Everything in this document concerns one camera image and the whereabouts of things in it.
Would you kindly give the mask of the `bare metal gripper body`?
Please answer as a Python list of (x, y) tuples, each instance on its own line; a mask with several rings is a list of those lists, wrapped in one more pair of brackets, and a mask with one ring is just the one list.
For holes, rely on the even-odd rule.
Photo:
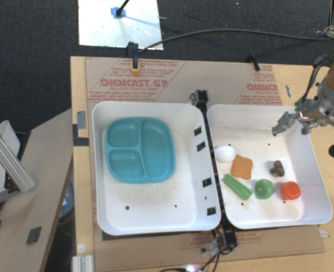
[(315, 122), (317, 127), (334, 127), (334, 106), (326, 99), (299, 99), (296, 102), (297, 121)]

